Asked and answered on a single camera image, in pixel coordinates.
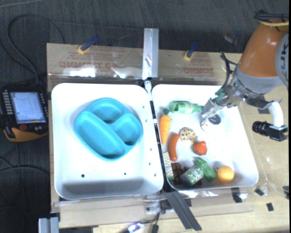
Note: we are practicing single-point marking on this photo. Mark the tan chocolate chip biscuit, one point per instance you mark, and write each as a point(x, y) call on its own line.
point(187, 134)

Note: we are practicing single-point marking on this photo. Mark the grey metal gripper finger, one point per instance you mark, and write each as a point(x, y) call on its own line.
point(204, 116)
point(214, 113)

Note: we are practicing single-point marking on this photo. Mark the black cylinder on white bracket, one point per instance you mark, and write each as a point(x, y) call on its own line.
point(277, 113)

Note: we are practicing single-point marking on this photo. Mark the red-orange lumpy toy vegetable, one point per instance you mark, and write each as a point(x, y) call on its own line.
point(200, 148)

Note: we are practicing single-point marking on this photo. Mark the brown chocolate bar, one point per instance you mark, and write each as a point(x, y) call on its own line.
point(176, 172)

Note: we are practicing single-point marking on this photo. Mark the brown cardboard board, red print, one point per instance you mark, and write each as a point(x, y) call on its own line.
point(174, 64)

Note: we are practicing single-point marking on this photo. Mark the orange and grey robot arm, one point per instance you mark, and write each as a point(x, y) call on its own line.
point(259, 54)

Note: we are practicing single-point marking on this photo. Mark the yellow-orange toy orange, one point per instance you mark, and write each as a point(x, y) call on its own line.
point(225, 174)

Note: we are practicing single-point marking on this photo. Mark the orange carrot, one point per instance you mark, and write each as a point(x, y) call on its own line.
point(165, 127)

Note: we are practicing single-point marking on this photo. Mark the green toy vegetable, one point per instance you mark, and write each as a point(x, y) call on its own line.
point(207, 170)

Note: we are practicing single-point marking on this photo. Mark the orange sausage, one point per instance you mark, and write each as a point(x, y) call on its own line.
point(172, 147)

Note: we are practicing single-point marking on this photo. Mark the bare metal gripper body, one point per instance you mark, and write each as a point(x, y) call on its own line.
point(235, 96)

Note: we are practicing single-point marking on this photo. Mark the yellow and green packet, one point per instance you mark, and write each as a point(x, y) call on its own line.
point(167, 162)

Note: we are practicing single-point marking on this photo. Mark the small can with green label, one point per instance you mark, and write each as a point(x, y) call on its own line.
point(191, 175)

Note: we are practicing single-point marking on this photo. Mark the green plastic bottle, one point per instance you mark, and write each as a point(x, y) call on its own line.
point(183, 107)

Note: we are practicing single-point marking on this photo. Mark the white plastic tray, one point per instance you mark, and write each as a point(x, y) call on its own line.
point(70, 154)
point(232, 149)

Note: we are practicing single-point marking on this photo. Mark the blue divided plate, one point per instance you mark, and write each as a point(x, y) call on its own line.
point(99, 132)

